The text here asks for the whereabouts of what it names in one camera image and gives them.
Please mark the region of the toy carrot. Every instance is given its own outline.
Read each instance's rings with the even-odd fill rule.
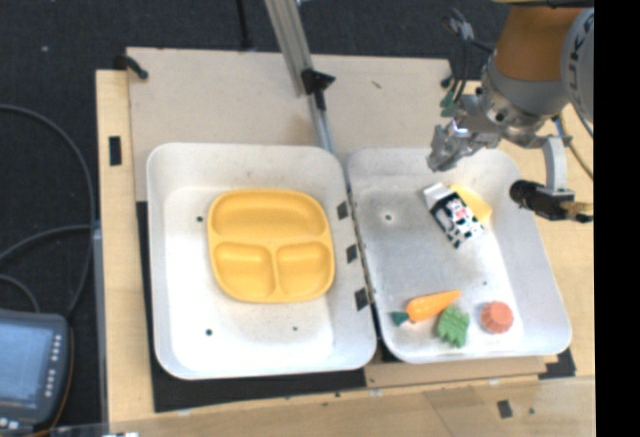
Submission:
[[[432,316],[440,314],[450,304],[455,302],[461,294],[462,291],[454,289],[451,291],[443,291],[441,293],[416,297],[409,301],[405,308],[405,312],[392,312],[391,318],[398,326],[402,325],[407,320],[411,320],[413,323],[424,321]]]

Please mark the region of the wooden table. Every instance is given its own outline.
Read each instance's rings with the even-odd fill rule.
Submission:
[[[258,428],[267,435],[299,435],[309,434],[306,425],[313,424],[323,429],[318,430],[323,435],[328,431],[361,435],[363,425],[366,433],[374,435],[388,435],[392,429],[396,434],[415,433],[427,427],[431,435],[450,435],[444,432],[455,425],[469,424],[478,430],[482,420],[485,423],[480,424],[493,432],[496,422],[502,423],[500,431],[506,429],[505,435],[510,435],[515,429],[533,431],[533,419],[544,423],[565,417],[566,435],[591,435],[595,421],[593,224],[542,219],[538,219],[540,234],[572,323],[570,350],[576,378],[538,381],[537,374],[555,357],[423,366],[374,359],[365,368],[366,389],[154,412],[135,207],[136,201],[144,200],[146,155],[162,142],[309,145],[314,134],[306,102],[293,95],[279,54],[150,48],[131,48],[128,54],[149,71],[148,80],[124,71],[96,74],[106,386],[112,431],[153,429],[155,435],[180,428],[183,435],[189,431],[201,435],[203,426],[215,424],[217,435],[250,435]],[[314,62],[316,69],[337,78],[327,91],[327,101],[340,160],[364,146],[429,145],[433,125],[440,120],[439,81],[447,74],[445,61],[319,55]],[[251,119],[234,122],[223,110],[230,107],[235,115],[242,108],[253,108],[261,116],[261,125]],[[565,113],[577,149],[592,164],[591,139],[573,111]],[[190,124],[181,124],[184,120]],[[186,137],[184,129],[189,130]],[[114,144],[121,151],[115,162]],[[513,157],[524,179],[544,182],[540,151],[506,143],[500,147]],[[577,198],[592,201],[592,182],[571,156],[568,167],[569,186]],[[439,396],[443,386],[451,389]],[[564,410],[551,403],[559,392],[572,393],[575,406]],[[522,407],[535,400],[538,417],[501,417],[495,402],[502,396],[519,399]],[[542,403],[545,414],[541,414]],[[465,409],[456,412],[456,407]],[[500,434],[488,431],[487,435]]]

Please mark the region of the orange carrot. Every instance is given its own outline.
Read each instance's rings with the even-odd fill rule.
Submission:
[[[431,318],[432,316],[444,311],[461,294],[462,291],[454,289],[451,291],[443,291],[442,293],[434,293],[433,295],[414,298],[406,307],[409,319],[412,322],[417,322]]]

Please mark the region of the white tray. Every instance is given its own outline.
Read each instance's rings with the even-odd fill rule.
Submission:
[[[426,149],[365,149],[351,156],[348,175],[364,261],[382,338],[399,359],[428,363],[458,359],[552,355],[571,339],[569,319],[555,284],[534,215],[509,197],[519,179],[498,150],[465,158],[448,172],[427,167]],[[429,213],[422,190],[459,183],[493,208],[485,230],[454,249]],[[470,315],[466,344],[442,342],[437,318],[397,326],[393,311],[413,297],[460,289],[456,305]],[[507,302],[515,316],[504,334],[479,325],[482,305]]]
[[[238,378],[357,369],[376,348],[370,308],[338,161],[316,147],[165,144],[147,163],[155,352],[183,379]],[[254,304],[226,295],[212,273],[206,216],[228,190],[286,188],[319,201],[332,230],[336,276],[308,302]]]

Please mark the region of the yellow plate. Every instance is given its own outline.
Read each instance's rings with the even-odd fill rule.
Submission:
[[[209,256],[220,287],[244,302],[301,302],[335,276],[322,206],[293,190],[247,189],[216,198],[207,219]]]

